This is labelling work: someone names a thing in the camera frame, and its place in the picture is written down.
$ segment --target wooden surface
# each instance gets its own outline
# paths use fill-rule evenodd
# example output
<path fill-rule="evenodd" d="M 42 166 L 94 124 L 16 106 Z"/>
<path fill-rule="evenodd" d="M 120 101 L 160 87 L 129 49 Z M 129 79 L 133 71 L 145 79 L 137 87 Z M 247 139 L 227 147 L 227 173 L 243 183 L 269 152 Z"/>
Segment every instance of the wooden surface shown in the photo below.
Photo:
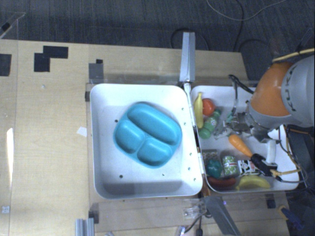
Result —
<path fill-rule="evenodd" d="M 7 46 L 10 45 L 16 46 L 16 41 L 8 41 Z M 43 45 L 68 46 L 69 57 L 51 59 L 50 73 L 34 73 L 34 53 L 42 53 Z M 88 143 L 87 138 L 77 134 L 77 131 L 80 127 L 87 127 L 84 95 L 88 64 L 95 63 L 96 59 L 104 62 L 105 78 L 132 80 L 143 75 L 150 79 L 167 78 L 176 77 L 179 73 L 181 51 L 18 42 L 11 236 L 71 236 L 74 235 L 75 219 L 86 219 L 88 216 Z M 229 73 L 240 79 L 246 78 L 240 54 L 196 52 L 197 78 L 224 79 Z M 267 209 L 260 197 L 258 201 L 247 200 L 245 209 L 236 197 L 232 197 L 232 200 L 227 208 L 244 235 L 270 235 L 271 232 L 273 235 L 288 235 L 285 221 L 275 209 Z M 282 204 L 287 204 L 285 197 L 279 197 L 277 201 L 278 206 Z M 120 203 L 111 205 L 113 209 L 121 206 Z M 176 227 L 171 226 L 124 232 L 119 229 L 119 225 L 124 224 L 119 214 L 111 217 L 116 223 L 115 236 L 172 236 L 176 231 Z M 124 211 L 124 214 L 127 217 L 128 211 Z M 159 226 L 155 224 L 156 216 L 165 216 L 157 214 L 154 209 L 146 213 L 139 209 L 134 216 L 139 214 L 146 216 L 144 219 L 152 220 L 153 227 Z M 206 223 L 203 227 L 205 236 L 220 235 L 213 219 L 204 220 L 203 223 Z"/>

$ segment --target green bottle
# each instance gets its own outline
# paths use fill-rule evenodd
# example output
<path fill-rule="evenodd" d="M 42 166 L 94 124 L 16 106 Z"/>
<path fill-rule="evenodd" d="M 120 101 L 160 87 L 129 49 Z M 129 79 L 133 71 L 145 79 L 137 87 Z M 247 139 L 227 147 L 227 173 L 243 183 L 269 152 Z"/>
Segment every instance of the green bottle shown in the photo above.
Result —
<path fill-rule="evenodd" d="M 198 134 L 202 139 L 208 139 L 211 137 L 218 124 L 220 115 L 221 111 L 216 109 L 213 114 L 206 119 L 206 121 L 203 123 L 203 127 L 198 131 Z"/>

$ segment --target dark floor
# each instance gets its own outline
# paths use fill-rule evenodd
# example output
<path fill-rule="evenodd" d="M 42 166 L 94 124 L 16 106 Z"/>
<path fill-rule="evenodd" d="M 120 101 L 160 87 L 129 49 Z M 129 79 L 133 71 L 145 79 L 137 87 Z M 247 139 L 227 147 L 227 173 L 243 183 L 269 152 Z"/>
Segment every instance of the dark floor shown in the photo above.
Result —
<path fill-rule="evenodd" d="M 246 19 L 279 1 L 209 3 L 229 17 Z M 260 79 L 272 58 L 314 47 L 315 0 L 287 0 L 243 22 L 219 15 L 206 0 L 0 0 L 1 24 L 12 12 L 25 12 L 19 20 L 22 40 L 180 48 L 178 29 L 190 29 L 199 50 L 241 52 L 252 80 Z M 6 37 L 17 38 L 15 32 Z M 291 234 L 314 231 L 314 197 L 298 192 L 289 201 L 307 227 L 290 228 Z"/>

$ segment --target carrot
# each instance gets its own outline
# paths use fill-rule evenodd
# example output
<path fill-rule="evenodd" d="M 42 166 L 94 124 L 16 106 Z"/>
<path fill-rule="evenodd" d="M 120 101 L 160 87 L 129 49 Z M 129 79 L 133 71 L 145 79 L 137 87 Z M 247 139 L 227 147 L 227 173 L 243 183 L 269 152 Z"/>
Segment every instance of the carrot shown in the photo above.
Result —
<path fill-rule="evenodd" d="M 207 177 L 209 184 L 213 187 L 230 187 L 236 184 L 235 178 L 215 179 L 214 177 Z"/>
<path fill-rule="evenodd" d="M 246 146 L 243 140 L 238 135 L 230 135 L 228 138 L 229 142 L 241 153 L 248 157 L 252 157 L 251 150 Z"/>

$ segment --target metal bracket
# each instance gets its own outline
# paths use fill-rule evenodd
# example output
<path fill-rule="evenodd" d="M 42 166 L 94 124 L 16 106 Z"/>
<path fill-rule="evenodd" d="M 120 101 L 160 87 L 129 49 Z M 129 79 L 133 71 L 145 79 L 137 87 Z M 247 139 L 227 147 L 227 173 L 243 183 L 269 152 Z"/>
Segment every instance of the metal bracket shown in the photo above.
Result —
<path fill-rule="evenodd" d="M 77 219 L 75 221 L 75 236 L 94 236 L 94 219 Z"/>
<path fill-rule="evenodd" d="M 184 32 L 179 82 L 185 83 L 195 80 L 195 41 L 194 32 Z"/>

